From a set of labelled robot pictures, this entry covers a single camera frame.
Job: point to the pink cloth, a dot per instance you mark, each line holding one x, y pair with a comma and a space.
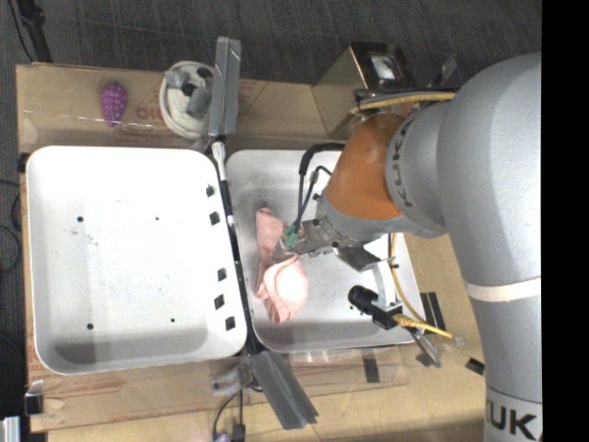
285, 288

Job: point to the black cylinder on white bracket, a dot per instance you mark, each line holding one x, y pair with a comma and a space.
368, 299

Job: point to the brown cardboard board red print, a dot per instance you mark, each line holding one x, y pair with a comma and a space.
285, 108

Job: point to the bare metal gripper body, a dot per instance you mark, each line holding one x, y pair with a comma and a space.
313, 237

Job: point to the brown cardboard box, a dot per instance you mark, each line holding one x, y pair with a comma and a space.
336, 101

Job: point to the purple grapes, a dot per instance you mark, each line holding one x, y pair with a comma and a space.
113, 101

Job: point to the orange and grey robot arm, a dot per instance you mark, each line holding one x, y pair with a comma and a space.
488, 164

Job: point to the white plastic tray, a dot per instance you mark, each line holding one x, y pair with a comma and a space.
138, 265
331, 302

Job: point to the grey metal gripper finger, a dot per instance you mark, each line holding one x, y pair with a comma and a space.
281, 250

